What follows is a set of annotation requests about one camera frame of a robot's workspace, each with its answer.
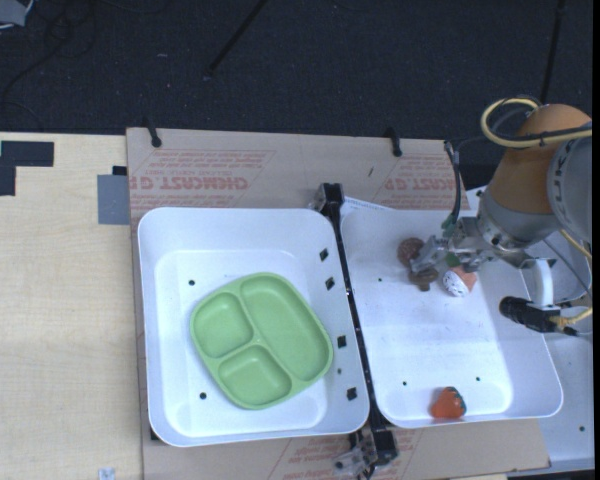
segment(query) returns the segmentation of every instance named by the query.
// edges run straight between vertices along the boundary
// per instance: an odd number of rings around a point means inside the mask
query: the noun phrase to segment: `orange toy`
[[[462,395],[451,386],[444,388],[431,406],[431,416],[434,418],[455,419],[462,417],[466,412],[467,406]]]

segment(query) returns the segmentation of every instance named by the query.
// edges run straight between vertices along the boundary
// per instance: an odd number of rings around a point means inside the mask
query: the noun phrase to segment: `white plastic tray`
[[[400,242],[440,236],[447,216],[445,211],[361,209],[343,219],[378,408],[407,428],[555,414],[562,388],[544,336],[498,311],[507,295],[528,298],[520,271],[503,261],[484,265],[465,298],[448,294],[440,281],[428,292],[408,281],[396,254]],[[429,415],[446,386],[464,398],[467,412],[461,420]]]
[[[308,209],[158,208],[140,221],[138,245],[149,419],[163,441],[197,446],[344,434],[365,423],[364,373],[325,217]],[[324,377],[293,398],[249,410],[215,384],[196,353],[189,319],[205,295],[263,271],[285,277],[305,297],[331,338],[334,358]]]

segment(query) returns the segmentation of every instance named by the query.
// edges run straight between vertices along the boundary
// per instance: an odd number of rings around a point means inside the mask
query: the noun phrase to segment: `black fabric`
[[[260,1],[38,0],[0,31],[0,131],[123,134],[151,116],[455,144],[500,98],[546,92],[592,115],[593,0],[564,0],[555,42],[560,0],[266,0],[205,78]],[[502,153],[466,142],[465,185]]]

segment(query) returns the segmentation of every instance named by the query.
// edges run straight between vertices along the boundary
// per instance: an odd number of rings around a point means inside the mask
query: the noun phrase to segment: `green plate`
[[[209,372],[235,404],[264,409],[320,379],[333,346],[313,309],[284,277],[236,279],[194,308],[191,338]]]

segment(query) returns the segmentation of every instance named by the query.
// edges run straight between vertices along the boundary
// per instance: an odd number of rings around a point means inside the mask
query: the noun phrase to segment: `light wood surface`
[[[55,142],[0,197],[0,479],[142,478],[129,226],[98,224],[124,136]]]

